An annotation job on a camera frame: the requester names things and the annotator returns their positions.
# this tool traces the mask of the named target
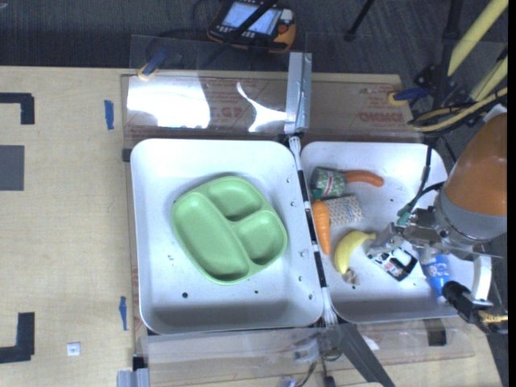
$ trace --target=yellow banana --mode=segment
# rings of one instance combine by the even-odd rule
[[[335,249],[334,261],[337,271],[341,274],[345,274],[349,268],[349,258],[355,248],[359,247],[367,239],[375,239],[377,234],[374,232],[366,234],[362,231],[352,231],[344,236]]]

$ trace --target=green plate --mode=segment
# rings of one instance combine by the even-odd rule
[[[173,205],[171,222],[192,262],[219,284],[258,273],[287,246],[280,217],[242,177],[220,177],[185,193]]]

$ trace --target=robotic hand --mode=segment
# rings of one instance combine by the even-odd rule
[[[483,245],[507,232],[507,113],[492,117],[464,149],[449,178],[426,209],[407,211],[390,223],[372,243],[369,254],[395,251],[404,241],[419,254],[422,270],[440,298],[459,316],[483,331],[505,331],[506,315],[488,312],[493,306],[477,289],[450,281],[445,255],[481,262]]]

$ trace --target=beige tabletop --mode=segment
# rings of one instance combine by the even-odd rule
[[[0,191],[0,347],[15,345],[18,313],[35,313],[35,354],[0,364],[0,386],[113,386],[135,350],[126,164],[125,69],[0,68],[0,92],[35,97],[35,124],[0,104],[0,144],[25,147],[23,191]],[[106,104],[114,107],[113,129]],[[127,329],[119,312],[127,299]],[[501,385],[489,345],[474,327],[454,360],[391,364],[396,385]],[[67,345],[80,343],[69,356]],[[355,369],[337,385],[364,383]],[[279,377],[212,385],[277,385]],[[307,387],[323,385],[315,373]]]

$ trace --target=orange sausage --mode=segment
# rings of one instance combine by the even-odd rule
[[[319,246],[326,255],[331,250],[330,238],[330,210],[320,199],[312,204],[312,215],[314,218],[315,232],[319,241]]]
[[[347,171],[346,182],[366,182],[379,188],[383,186],[384,178],[369,171]]]

